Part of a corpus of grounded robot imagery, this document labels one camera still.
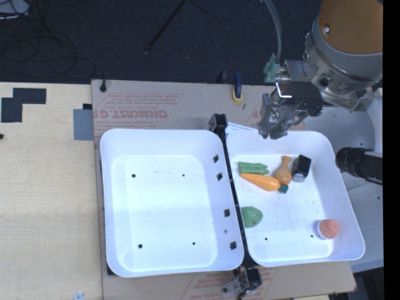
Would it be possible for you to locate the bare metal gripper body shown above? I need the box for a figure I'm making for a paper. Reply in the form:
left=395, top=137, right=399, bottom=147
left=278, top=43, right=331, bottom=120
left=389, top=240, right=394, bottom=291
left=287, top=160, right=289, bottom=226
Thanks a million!
left=269, top=31, right=381, bottom=118

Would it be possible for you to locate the black bottle with silver cap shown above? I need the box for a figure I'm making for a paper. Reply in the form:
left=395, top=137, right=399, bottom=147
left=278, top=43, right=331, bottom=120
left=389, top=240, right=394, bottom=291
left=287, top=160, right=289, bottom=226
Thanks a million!
left=291, top=154, right=313, bottom=183

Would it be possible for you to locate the tan chicken drumstick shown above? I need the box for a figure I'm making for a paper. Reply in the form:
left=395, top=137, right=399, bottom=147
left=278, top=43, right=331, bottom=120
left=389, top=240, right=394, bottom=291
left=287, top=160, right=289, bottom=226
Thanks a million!
left=274, top=155, right=293, bottom=186

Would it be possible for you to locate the green pea pod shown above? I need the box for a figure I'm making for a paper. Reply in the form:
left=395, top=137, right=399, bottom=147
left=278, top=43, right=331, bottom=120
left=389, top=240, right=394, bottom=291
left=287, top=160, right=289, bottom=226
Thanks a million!
left=237, top=161, right=270, bottom=176

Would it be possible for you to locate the orange carrot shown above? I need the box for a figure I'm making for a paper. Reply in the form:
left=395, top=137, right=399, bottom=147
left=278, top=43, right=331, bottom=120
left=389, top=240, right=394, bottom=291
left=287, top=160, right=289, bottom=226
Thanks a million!
left=239, top=172, right=290, bottom=194

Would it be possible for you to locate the brown cardboard board red print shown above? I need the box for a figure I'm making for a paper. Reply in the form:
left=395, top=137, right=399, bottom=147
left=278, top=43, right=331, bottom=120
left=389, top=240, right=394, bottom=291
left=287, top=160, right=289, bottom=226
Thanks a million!
left=90, top=79, right=358, bottom=300

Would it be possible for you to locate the white plastic tray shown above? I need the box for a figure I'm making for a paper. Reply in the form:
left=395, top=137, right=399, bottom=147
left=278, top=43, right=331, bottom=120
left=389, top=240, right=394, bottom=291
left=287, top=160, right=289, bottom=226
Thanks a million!
left=225, top=129, right=366, bottom=268
left=99, top=128, right=245, bottom=278

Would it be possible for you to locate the green pepper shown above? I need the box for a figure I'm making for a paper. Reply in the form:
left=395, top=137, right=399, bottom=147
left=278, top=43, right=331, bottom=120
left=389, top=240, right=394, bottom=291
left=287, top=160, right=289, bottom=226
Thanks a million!
left=241, top=206, right=264, bottom=229

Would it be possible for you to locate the white can with orange lid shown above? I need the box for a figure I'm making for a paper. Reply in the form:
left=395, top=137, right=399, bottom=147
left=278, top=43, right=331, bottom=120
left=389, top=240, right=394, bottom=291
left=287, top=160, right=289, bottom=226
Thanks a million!
left=316, top=219, right=341, bottom=241

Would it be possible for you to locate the black cylinder on white bracket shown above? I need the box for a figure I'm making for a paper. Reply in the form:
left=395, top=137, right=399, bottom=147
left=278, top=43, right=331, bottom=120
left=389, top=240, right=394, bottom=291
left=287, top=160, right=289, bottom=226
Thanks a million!
left=335, top=95, right=384, bottom=186

